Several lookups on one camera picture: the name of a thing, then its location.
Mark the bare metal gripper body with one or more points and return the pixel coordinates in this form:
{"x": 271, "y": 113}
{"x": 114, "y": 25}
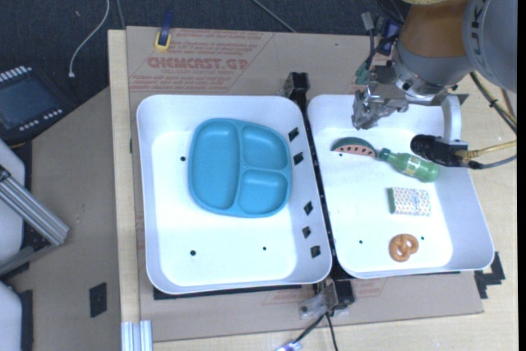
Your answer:
{"x": 388, "y": 92}

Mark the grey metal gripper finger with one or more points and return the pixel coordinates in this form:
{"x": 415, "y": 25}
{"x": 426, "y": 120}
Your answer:
{"x": 360, "y": 111}
{"x": 376, "y": 114}

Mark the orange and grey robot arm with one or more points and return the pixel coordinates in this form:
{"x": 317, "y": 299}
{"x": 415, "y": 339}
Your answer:
{"x": 439, "y": 24}

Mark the green and pink watermelon slice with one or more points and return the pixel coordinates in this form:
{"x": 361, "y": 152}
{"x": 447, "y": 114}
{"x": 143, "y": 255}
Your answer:
{"x": 353, "y": 148}

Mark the green bottle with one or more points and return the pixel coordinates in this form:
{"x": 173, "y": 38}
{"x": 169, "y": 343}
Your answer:
{"x": 413, "y": 165}

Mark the white and green packet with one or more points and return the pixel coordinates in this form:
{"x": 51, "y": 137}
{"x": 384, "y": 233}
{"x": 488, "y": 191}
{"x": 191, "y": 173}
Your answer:
{"x": 411, "y": 201}

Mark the white plastic tray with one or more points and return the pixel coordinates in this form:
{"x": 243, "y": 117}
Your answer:
{"x": 361, "y": 209}
{"x": 230, "y": 255}

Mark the blue divided plate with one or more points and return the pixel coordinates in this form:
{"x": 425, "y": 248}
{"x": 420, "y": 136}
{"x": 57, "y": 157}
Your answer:
{"x": 238, "y": 168}

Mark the brown pretzel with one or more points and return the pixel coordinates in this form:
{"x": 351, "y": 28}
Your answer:
{"x": 398, "y": 250}

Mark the brown cardboard board red print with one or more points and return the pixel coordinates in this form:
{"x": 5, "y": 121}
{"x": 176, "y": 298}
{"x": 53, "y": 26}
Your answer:
{"x": 213, "y": 66}

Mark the black cylinder on white bracket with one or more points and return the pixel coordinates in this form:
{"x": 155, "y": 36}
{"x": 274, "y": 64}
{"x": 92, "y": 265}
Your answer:
{"x": 435, "y": 150}

